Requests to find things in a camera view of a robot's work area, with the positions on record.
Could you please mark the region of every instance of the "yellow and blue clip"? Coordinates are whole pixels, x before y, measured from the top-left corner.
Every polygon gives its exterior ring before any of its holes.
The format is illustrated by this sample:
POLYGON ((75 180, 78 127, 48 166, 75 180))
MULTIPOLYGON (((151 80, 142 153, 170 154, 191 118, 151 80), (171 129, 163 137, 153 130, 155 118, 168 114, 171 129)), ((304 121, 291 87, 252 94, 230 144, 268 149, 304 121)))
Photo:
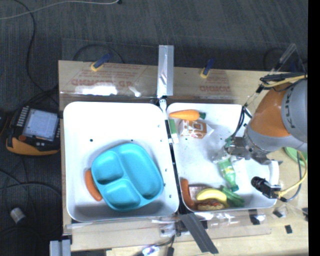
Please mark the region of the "yellow and blue clip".
POLYGON ((102 56, 96 62, 91 64, 91 70, 94 72, 97 72, 104 66, 104 63, 106 63, 112 58, 112 56, 113 56, 112 53, 107 53, 106 55, 102 56))
POLYGON ((209 71, 212 68, 212 66, 214 65, 215 59, 211 58, 208 60, 208 63, 206 64, 206 66, 202 69, 200 76, 202 78, 207 78, 209 75, 209 71))

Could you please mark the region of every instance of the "sausage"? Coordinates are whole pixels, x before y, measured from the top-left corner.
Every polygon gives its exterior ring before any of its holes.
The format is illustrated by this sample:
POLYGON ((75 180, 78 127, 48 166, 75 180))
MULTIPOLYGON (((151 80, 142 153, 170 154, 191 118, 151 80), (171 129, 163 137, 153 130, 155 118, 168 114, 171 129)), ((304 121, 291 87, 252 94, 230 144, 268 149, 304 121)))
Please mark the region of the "sausage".
POLYGON ((100 194, 99 190, 95 186, 94 178, 92 177, 91 170, 87 170, 84 174, 84 181, 86 188, 88 189, 90 195, 96 200, 101 201, 102 195, 100 194))
POLYGON ((181 192, 182 192, 183 201, 185 202, 186 206, 188 206, 190 209, 194 209, 195 202, 191 199, 189 182, 185 178, 181 180, 181 192))

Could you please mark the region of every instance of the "carrot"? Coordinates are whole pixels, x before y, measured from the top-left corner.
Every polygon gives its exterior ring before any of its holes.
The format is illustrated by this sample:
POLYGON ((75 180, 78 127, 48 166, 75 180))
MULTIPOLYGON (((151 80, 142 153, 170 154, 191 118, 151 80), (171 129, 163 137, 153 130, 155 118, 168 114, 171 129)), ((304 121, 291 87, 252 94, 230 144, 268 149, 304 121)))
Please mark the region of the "carrot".
POLYGON ((188 121, 196 121, 199 118, 205 119, 206 113, 201 113, 194 109, 188 109, 188 110, 180 110, 180 111, 172 112, 169 114, 169 117, 188 120, 188 121))
POLYGON ((186 206, 188 206, 190 209, 193 209, 195 207, 195 202, 191 199, 189 182, 185 178, 181 180, 181 192, 183 201, 185 202, 186 206))
POLYGON ((88 189, 90 195, 96 200, 101 201, 102 195, 100 194, 99 190, 95 186, 94 178, 92 177, 91 170, 87 170, 84 174, 84 181, 86 188, 88 189))

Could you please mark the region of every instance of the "banana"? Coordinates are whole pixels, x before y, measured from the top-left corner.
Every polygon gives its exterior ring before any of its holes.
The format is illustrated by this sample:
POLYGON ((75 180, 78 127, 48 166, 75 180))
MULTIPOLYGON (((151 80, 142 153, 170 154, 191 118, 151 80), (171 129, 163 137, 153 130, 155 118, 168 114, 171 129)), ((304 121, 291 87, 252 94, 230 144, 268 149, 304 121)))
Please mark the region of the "banana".
POLYGON ((225 193, 215 188, 205 188, 201 190, 195 197, 198 201, 207 199, 217 199, 220 203, 224 204, 225 207, 229 207, 227 203, 227 196, 225 193))

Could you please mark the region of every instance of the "orange toy carrot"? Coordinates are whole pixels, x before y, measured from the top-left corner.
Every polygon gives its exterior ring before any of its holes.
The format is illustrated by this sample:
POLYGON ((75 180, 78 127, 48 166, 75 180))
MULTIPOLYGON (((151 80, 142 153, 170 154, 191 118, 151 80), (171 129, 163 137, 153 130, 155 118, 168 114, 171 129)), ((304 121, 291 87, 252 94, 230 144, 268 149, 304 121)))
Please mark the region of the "orange toy carrot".
POLYGON ((199 118, 205 119, 206 113, 201 113, 197 110, 188 109, 188 110, 180 110, 180 111, 172 112, 169 114, 169 117, 188 120, 188 121, 196 121, 199 118))

